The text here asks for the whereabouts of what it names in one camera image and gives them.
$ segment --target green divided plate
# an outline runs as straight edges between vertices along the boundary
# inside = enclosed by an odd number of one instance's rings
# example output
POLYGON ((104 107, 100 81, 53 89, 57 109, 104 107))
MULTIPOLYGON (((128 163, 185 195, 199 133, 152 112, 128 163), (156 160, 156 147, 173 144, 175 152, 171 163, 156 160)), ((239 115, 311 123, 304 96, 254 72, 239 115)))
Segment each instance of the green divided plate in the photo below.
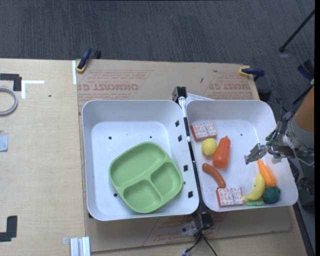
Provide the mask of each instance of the green divided plate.
POLYGON ((183 186, 182 174, 158 144, 140 143, 114 159, 109 179, 135 212, 155 211, 173 199, 183 186))

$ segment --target orange carrot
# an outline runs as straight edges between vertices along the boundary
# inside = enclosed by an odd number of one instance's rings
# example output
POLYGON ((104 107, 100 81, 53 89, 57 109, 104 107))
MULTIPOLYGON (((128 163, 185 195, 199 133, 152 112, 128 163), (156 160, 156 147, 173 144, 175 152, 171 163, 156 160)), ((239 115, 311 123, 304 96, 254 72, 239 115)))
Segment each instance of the orange carrot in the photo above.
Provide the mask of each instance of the orange carrot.
POLYGON ((258 159, 258 167, 259 172, 261 173, 262 177, 264 178, 265 186, 266 187, 273 187, 276 185, 276 178, 270 171, 270 169, 265 165, 264 162, 259 158, 258 159))
POLYGON ((220 169, 227 167, 229 162, 230 144, 231 141, 228 136, 220 139, 218 147, 216 148, 212 158, 213 166, 220 169))
POLYGON ((226 187, 226 182, 225 182, 224 178, 222 177, 221 173, 216 168, 214 168, 212 165, 205 162, 202 165, 202 170, 204 170, 206 173, 212 175, 212 177, 215 179, 216 183, 218 183, 218 186, 220 189, 224 189, 226 187))

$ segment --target white tray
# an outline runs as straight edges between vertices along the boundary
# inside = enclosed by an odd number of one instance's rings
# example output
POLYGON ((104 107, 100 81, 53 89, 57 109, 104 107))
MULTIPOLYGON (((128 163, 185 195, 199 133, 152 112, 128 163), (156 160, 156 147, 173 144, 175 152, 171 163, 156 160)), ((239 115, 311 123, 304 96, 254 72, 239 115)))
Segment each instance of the white tray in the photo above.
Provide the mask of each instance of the white tray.
POLYGON ((82 125, 87 208, 95 219, 112 221, 196 211, 199 194, 179 105, 170 100, 92 100, 83 106, 82 125), (108 174, 116 157, 142 142, 161 146, 183 178, 178 195, 156 211, 144 214, 134 212, 119 195, 115 196, 117 191, 108 174))
MULTIPOLYGON (((194 100, 186 107, 188 122, 198 123, 211 120, 217 130, 216 142, 228 136, 231 141, 229 163, 225 169, 219 169, 227 188, 241 188, 247 195, 255 185, 259 172, 256 161, 245 163, 245 155, 257 144, 266 144, 265 138, 276 128, 272 109, 260 100, 194 100)), ((199 173, 203 201, 215 212, 254 209, 246 206, 219 207, 216 196, 217 183, 210 174, 202 171, 202 164, 212 165, 212 156, 205 156, 201 151, 202 141, 193 138, 192 148, 199 173)), ((273 163, 273 156, 266 154, 262 159, 276 178, 280 189, 280 199, 274 204, 259 207, 291 206, 298 200, 298 190, 288 160, 273 163)))

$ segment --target orange bottle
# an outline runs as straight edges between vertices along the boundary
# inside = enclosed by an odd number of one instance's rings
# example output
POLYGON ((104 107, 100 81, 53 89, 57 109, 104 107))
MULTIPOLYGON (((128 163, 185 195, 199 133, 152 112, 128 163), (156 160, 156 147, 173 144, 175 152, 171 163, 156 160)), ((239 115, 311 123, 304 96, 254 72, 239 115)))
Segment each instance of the orange bottle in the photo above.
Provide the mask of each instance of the orange bottle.
POLYGON ((213 166, 219 169, 226 168, 229 162, 231 141, 228 136, 220 139, 218 147, 213 155, 213 166))

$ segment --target lemon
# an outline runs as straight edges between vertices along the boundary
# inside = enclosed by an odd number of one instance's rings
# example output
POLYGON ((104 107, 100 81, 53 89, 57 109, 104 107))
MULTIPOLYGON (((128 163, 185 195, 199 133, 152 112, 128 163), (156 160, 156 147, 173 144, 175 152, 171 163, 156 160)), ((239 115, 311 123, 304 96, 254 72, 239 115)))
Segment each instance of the lemon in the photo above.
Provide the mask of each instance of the lemon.
POLYGON ((216 152, 217 146, 214 138, 206 138, 201 144, 201 150, 206 156, 210 156, 216 152))

